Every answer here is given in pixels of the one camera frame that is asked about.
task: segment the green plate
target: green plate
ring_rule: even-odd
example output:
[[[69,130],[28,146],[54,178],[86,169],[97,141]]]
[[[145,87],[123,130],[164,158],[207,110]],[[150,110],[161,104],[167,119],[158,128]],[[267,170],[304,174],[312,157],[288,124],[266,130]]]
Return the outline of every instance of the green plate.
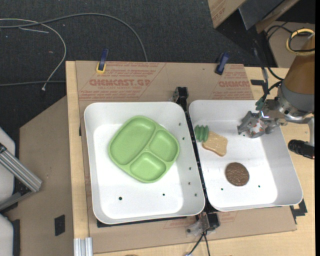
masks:
[[[176,161],[179,151],[179,143],[169,131],[140,115],[127,120],[108,145],[112,161],[144,183],[161,179]]]

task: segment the black fabric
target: black fabric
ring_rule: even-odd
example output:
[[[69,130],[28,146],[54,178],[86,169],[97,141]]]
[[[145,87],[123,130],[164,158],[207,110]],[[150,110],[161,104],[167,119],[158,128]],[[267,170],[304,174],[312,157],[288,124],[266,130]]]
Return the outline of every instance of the black fabric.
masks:
[[[315,13],[315,0],[300,2],[299,8],[294,6],[285,13],[284,21],[297,18],[314,24],[315,15],[309,12]],[[140,36],[150,62],[214,63],[221,53],[228,52],[230,63],[260,65],[253,47],[254,40],[263,43],[263,34],[254,28],[247,31],[238,11],[214,29],[206,0],[0,0],[0,19],[39,22],[78,13],[108,14],[128,23]],[[23,23],[0,21],[1,25]],[[68,61],[98,61],[103,48],[109,49],[110,61],[145,61],[135,35],[116,20],[79,16],[47,25],[65,40]],[[30,29],[50,31],[41,25]],[[0,84],[46,80],[63,53],[63,44],[52,31],[0,29]],[[63,64],[51,80],[65,80],[65,76]],[[0,127],[9,135],[66,95],[63,83],[48,84],[45,93],[42,86],[0,87]]]

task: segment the brown round patty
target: brown round patty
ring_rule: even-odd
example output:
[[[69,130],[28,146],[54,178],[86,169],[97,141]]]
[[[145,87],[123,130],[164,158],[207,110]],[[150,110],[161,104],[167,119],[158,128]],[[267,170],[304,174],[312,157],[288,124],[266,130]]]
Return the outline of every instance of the brown round patty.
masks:
[[[229,163],[225,169],[225,177],[232,185],[244,186],[249,181],[249,172],[239,162]]]

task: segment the brown cylinder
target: brown cylinder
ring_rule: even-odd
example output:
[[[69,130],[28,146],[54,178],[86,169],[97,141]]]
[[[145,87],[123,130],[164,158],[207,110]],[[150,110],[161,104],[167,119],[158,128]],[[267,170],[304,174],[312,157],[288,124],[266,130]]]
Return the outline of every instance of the brown cylinder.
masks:
[[[302,47],[302,50],[315,48],[315,34]],[[297,55],[284,79],[286,88],[298,94],[315,94],[315,53]]]

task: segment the yellow cable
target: yellow cable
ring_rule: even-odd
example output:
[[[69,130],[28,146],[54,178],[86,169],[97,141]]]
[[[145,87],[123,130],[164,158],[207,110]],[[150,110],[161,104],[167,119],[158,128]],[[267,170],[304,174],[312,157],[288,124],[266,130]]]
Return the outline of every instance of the yellow cable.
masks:
[[[291,39],[293,39],[296,35],[298,35],[300,33],[305,33],[305,32],[310,33],[311,35],[313,35],[315,33],[312,29],[302,28],[302,29],[298,29],[298,30],[292,32],[290,37],[286,40],[285,47],[290,53],[295,54],[295,55],[299,55],[299,56],[308,56],[308,55],[315,54],[315,50],[312,50],[312,51],[294,51],[289,46],[289,41]]]

